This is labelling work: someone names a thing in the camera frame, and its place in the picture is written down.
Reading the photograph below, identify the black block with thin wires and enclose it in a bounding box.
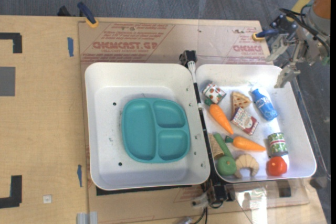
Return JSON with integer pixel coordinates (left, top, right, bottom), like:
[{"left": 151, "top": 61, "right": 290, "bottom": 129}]
[
  {"left": 178, "top": 50, "right": 198, "bottom": 66},
  {"left": 206, "top": 183, "right": 229, "bottom": 205}
]

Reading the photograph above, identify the tan croissant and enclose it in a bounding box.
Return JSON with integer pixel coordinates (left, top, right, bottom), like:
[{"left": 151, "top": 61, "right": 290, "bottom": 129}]
[{"left": 234, "top": 153, "right": 260, "bottom": 179}]

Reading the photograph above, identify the brown cardboard board red print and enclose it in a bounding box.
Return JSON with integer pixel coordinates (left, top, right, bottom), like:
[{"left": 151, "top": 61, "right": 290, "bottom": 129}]
[{"left": 77, "top": 16, "right": 311, "bottom": 219}]

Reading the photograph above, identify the red and white strawberry can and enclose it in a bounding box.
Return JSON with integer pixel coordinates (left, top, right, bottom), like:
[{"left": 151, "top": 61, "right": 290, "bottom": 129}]
[{"left": 202, "top": 81, "right": 227, "bottom": 105}]

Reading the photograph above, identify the toy pizza slice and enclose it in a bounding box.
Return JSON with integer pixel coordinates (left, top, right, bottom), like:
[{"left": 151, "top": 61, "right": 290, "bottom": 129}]
[{"left": 230, "top": 91, "right": 253, "bottom": 116}]

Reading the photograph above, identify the blue bottle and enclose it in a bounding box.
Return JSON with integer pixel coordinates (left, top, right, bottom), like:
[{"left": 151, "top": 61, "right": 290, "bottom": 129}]
[{"left": 250, "top": 87, "right": 279, "bottom": 122}]

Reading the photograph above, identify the tan waffle cone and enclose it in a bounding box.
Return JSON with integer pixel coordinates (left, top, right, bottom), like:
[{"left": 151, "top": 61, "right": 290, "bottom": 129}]
[{"left": 207, "top": 133, "right": 225, "bottom": 161}]

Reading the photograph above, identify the orange carrot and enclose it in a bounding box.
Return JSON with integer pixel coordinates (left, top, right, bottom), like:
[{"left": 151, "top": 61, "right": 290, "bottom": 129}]
[
  {"left": 204, "top": 98, "right": 235, "bottom": 136},
  {"left": 224, "top": 135, "right": 267, "bottom": 153}
]

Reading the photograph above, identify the green and white can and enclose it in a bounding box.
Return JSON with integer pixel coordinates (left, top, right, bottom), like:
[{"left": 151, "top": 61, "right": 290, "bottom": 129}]
[{"left": 267, "top": 132, "right": 289, "bottom": 158}]

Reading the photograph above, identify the teal divided plate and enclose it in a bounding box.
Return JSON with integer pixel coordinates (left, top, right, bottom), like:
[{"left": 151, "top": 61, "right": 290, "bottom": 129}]
[{"left": 121, "top": 97, "right": 192, "bottom": 164}]

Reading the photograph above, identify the red and white carton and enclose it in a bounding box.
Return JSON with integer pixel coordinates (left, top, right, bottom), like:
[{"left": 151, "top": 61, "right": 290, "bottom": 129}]
[{"left": 230, "top": 106, "right": 259, "bottom": 136}]

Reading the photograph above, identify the green round toy fruit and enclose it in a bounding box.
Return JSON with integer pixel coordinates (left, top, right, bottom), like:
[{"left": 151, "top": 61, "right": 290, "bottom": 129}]
[{"left": 216, "top": 155, "right": 238, "bottom": 177}]

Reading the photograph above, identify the white plastic tray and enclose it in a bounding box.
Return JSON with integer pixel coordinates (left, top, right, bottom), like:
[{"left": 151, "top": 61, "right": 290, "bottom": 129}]
[
  {"left": 84, "top": 61, "right": 212, "bottom": 191},
  {"left": 195, "top": 63, "right": 318, "bottom": 184}
]

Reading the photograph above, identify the red tomato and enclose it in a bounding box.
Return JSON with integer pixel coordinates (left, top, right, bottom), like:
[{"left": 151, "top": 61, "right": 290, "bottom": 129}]
[{"left": 265, "top": 156, "right": 288, "bottom": 177}]

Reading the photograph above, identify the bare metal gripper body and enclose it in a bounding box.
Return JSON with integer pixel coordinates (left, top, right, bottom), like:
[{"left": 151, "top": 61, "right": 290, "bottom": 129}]
[{"left": 290, "top": 26, "right": 331, "bottom": 67}]

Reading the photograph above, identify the thin black and white rod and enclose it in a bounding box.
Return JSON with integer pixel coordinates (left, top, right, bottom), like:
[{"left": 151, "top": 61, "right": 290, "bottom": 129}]
[{"left": 187, "top": 60, "right": 222, "bottom": 188}]

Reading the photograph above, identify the green toy stalk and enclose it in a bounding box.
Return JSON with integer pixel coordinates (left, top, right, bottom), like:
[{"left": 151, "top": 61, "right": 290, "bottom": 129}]
[{"left": 213, "top": 132, "right": 234, "bottom": 159}]

